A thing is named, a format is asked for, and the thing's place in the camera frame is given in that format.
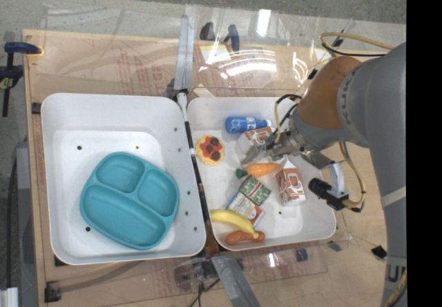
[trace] blue clamp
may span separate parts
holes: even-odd
[[[0,89],[4,90],[3,95],[3,117],[8,116],[10,89],[16,86],[23,76],[23,66],[14,66],[14,53],[27,55],[39,55],[41,49],[26,42],[6,42],[5,52],[8,53],[6,67],[0,66]]]

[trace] toy banana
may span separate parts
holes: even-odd
[[[250,233],[254,239],[258,238],[259,236],[259,234],[253,229],[249,219],[231,210],[215,209],[210,212],[210,217],[214,222],[230,224],[242,232]]]

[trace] teal divided plate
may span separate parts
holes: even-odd
[[[90,227],[127,247],[147,250],[169,231],[180,200],[173,178],[150,162],[114,152],[95,167],[80,198]]]

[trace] black connector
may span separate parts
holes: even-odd
[[[345,208],[343,201],[348,199],[349,195],[343,195],[341,198],[336,198],[329,190],[332,189],[326,181],[319,178],[313,178],[309,182],[309,189],[318,196],[320,199],[325,199],[328,206],[331,206],[334,210],[342,210]]]

